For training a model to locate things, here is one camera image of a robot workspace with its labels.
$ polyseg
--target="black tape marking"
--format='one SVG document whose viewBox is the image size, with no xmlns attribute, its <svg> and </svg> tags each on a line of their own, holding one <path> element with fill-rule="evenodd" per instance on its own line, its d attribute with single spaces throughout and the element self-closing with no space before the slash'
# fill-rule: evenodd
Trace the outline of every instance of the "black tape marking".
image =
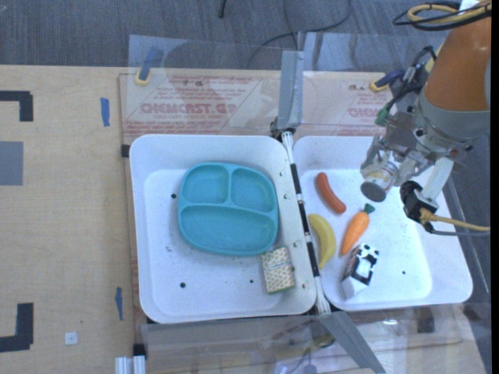
<svg viewBox="0 0 499 374">
<path fill-rule="evenodd" d="M 299 215 L 302 218 L 302 226 L 303 232 L 305 235 L 310 233 L 309 222 L 306 219 L 305 206 L 303 205 L 303 201 L 298 201 Z"/>
<path fill-rule="evenodd" d="M 317 259 L 315 257 L 315 250 L 313 248 L 312 242 L 307 242 L 306 247 L 309 250 L 310 265 L 312 266 L 312 273 L 314 277 L 320 276 L 319 265 L 317 264 Z"/>
<path fill-rule="evenodd" d="M 33 303 L 19 303 L 17 305 L 16 333 L 10 337 L 0 337 L 0 353 L 30 349 L 34 342 L 33 327 Z"/>
<path fill-rule="evenodd" d="M 122 157 L 130 158 L 130 145 L 122 144 Z"/>
<path fill-rule="evenodd" d="M 147 351 L 144 344 L 133 344 L 133 355 L 144 356 L 147 360 Z"/>
<path fill-rule="evenodd" d="M 302 186 L 299 184 L 299 177 L 298 177 L 298 171 L 296 170 L 296 165 L 291 164 L 290 166 L 291 166 L 291 174 L 293 177 L 293 183 L 295 185 L 296 194 L 301 194 Z"/>
<path fill-rule="evenodd" d="M 19 122 L 32 122 L 34 120 L 33 95 L 29 91 L 0 91 L 0 101 L 19 102 Z"/>
</svg>

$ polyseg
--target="blue plastic plate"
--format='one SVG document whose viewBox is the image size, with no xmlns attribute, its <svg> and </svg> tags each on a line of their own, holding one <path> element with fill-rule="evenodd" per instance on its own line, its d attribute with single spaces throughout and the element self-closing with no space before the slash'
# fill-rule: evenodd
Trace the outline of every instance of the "blue plastic plate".
<svg viewBox="0 0 499 374">
<path fill-rule="evenodd" d="M 236 164 L 208 162 L 182 179 L 180 233 L 192 246 L 230 256 L 267 251 L 278 232 L 278 200 L 272 181 Z"/>
</svg>

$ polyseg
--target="blue tape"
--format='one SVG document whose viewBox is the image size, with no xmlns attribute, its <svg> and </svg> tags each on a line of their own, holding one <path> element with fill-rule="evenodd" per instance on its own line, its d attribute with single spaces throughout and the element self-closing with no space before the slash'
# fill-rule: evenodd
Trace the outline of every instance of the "blue tape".
<svg viewBox="0 0 499 374">
<path fill-rule="evenodd" d="M 116 288 L 115 302 L 116 302 L 116 307 L 118 308 L 119 319 L 123 320 L 123 297 L 122 297 L 122 289 L 120 287 Z"/>
<path fill-rule="evenodd" d="M 102 115 L 102 122 L 104 123 L 104 126 L 110 126 L 109 125 L 109 100 L 107 98 L 102 98 L 101 97 L 101 115 Z"/>
<path fill-rule="evenodd" d="M 152 47 L 147 53 L 147 57 L 142 64 L 140 69 L 139 79 L 145 81 L 149 76 L 149 71 L 151 68 L 159 66 L 163 59 L 163 51 L 159 48 Z"/>
</svg>

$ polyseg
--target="wooden table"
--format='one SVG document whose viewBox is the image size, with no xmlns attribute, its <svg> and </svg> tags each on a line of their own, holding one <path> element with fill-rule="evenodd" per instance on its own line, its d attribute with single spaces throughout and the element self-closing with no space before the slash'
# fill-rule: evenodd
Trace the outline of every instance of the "wooden table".
<svg viewBox="0 0 499 374">
<path fill-rule="evenodd" d="M 0 340 L 16 336 L 18 305 L 34 310 L 32 344 L 0 353 L 0 373 L 114 372 L 136 342 L 119 96 L 127 69 L 0 70 L 0 90 L 34 97 L 32 122 L 19 120 L 18 103 L 0 101 L 0 142 L 17 142 L 23 155 L 22 185 L 0 185 Z M 389 372 L 484 372 L 463 315 L 458 325 L 461 342 L 377 357 Z"/>
</svg>

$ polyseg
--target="metal bracket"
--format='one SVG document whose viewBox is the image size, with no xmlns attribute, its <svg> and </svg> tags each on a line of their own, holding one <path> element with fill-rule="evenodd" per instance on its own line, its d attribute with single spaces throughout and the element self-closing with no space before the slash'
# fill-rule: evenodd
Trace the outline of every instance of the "metal bracket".
<svg viewBox="0 0 499 374">
<path fill-rule="evenodd" d="M 294 132 L 302 122 L 303 51 L 283 51 L 278 116 L 271 123 L 272 133 Z"/>
<path fill-rule="evenodd" d="M 361 369 L 371 369 L 376 374 L 386 373 L 347 312 L 333 312 L 319 320 Z"/>
<path fill-rule="evenodd" d="M 435 199 L 441 193 L 451 175 L 453 166 L 454 161 L 447 157 L 442 157 L 435 163 L 430 178 L 423 187 L 422 194 L 426 199 L 435 203 Z"/>
</svg>

